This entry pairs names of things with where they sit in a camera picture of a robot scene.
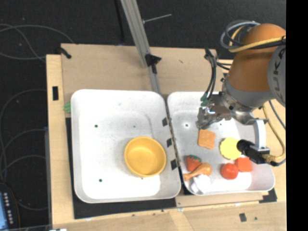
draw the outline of bowl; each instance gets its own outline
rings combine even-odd
[[[167,162],[162,145],[150,137],[136,137],[128,142],[124,151],[125,163],[135,175],[151,177],[160,174]]]

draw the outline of yellow scalloped disc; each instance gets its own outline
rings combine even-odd
[[[220,153],[227,159],[237,159],[241,156],[241,152],[237,149],[236,144],[239,140],[228,137],[220,143]]]

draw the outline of white tray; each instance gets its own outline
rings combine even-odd
[[[178,168],[164,99],[152,91],[78,90],[71,98],[74,187],[87,203],[173,198],[180,192]],[[126,144],[138,136],[165,149],[164,171],[133,175],[124,160]]]
[[[242,193],[269,191],[275,184],[272,168],[268,164],[253,164],[252,172],[239,172],[234,180],[227,180],[220,174],[221,166],[225,163],[234,163],[234,160],[224,158],[219,151],[220,142],[226,137],[245,139],[255,142],[255,132],[252,125],[244,126],[234,119],[222,120],[212,124],[208,129],[215,132],[215,147],[209,150],[200,147],[198,141],[197,115],[200,107],[200,98],[203,92],[174,92],[169,95],[167,105],[171,118],[176,148],[182,173],[189,173],[186,166],[186,157],[190,154],[202,159],[202,162],[211,164],[213,172],[210,175],[211,185],[205,193],[193,192],[192,179],[185,181],[185,187],[196,195],[219,193]]]

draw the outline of black clamp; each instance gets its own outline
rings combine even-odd
[[[157,69],[156,69],[156,64],[158,64],[158,62],[161,60],[160,57],[158,56],[153,56],[151,54],[147,54],[145,55],[145,60],[146,60],[146,64],[148,65],[148,67],[152,67],[152,72],[154,74],[157,74]]]

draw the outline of wooden table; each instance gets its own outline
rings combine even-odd
[[[273,167],[276,202],[259,203],[268,192],[233,193],[220,196],[176,197],[177,207],[74,219],[72,186],[64,104],[78,89],[151,90],[147,69],[141,67],[138,52],[131,46],[63,44],[72,55],[47,55],[48,119],[51,171],[51,219],[53,228],[68,230],[286,230],[286,164]],[[151,48],[162,57],[157,65],[164,97],[174,91],[204,91],[210,65],[202,49]],[[217,85],[222,71],[217,69]],[[274,106],[285,122],[285,108]],[[266,104],[270,119],[285,143],[285,130]],[[264,118],[262,110],[255,117]],[[266,125],[267,146],[279,155],[281,146]]]

